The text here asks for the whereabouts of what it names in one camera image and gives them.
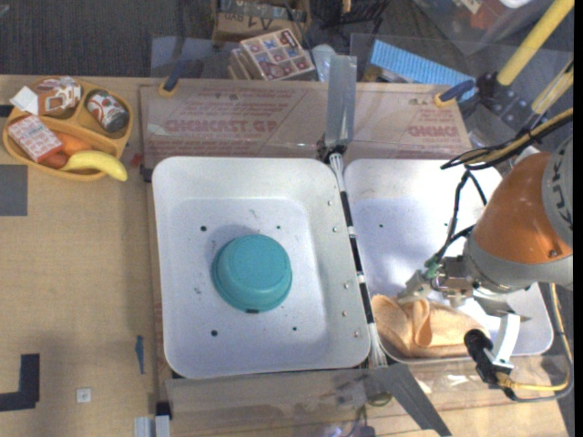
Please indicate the red and white can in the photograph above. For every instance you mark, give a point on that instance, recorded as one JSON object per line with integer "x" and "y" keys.
{"x": 107, "y": 109}

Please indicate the yellow banana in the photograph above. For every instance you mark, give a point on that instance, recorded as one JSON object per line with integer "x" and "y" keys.
{"x": 98, "y": 161}

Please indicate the red and white packet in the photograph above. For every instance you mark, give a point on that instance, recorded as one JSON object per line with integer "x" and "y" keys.
{"x": 34, "y": 138}

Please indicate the small white box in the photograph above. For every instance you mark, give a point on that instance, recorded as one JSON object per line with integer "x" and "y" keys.
{"x": 25, "y": 99}

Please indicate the thin black and white rod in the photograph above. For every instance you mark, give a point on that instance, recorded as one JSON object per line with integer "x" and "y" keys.
{"x": 350, "y": 230}

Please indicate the red and white carton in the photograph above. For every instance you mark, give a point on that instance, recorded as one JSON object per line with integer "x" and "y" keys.
{"x": 58, "y": 98}

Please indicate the orange divided plate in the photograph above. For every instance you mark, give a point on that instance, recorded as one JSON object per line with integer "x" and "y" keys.
{"x": 93, "y": 135}

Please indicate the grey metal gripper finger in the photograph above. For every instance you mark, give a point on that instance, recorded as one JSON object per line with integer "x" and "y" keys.
{"x": 452, "y": 299}
{"x": 412, "y": 286}

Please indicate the black cylinder on white bracket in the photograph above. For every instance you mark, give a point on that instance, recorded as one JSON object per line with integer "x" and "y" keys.
{"x": 480, "y": 348}

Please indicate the teal bowl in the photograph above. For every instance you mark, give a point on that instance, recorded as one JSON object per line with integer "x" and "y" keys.
{"x": 252, "y": 272}

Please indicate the brown cardboard board, red print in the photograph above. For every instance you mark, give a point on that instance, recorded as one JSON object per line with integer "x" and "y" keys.
{"x": 237, "y": 121}

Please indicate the orange cloth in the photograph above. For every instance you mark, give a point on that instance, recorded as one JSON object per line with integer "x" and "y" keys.
{"x": 410, "y": 326}

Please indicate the white plastic tray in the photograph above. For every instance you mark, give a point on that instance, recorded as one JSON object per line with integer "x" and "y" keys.
{"x": 401, "y": 226}
{"x": 191, "y": 289}

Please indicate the red sausage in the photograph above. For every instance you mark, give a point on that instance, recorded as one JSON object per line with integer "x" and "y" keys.
{"x": 55, "y": 159}

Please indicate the orange carrot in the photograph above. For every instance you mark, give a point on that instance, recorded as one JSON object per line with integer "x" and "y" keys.
{"x": 75, "y": 144}

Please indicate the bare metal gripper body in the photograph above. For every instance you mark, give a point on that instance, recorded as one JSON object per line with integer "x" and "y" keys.
{"x": 453, "y": 278}

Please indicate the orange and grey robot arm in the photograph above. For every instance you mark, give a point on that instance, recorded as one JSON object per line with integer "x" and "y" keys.
{"x": 519, "y": 226}

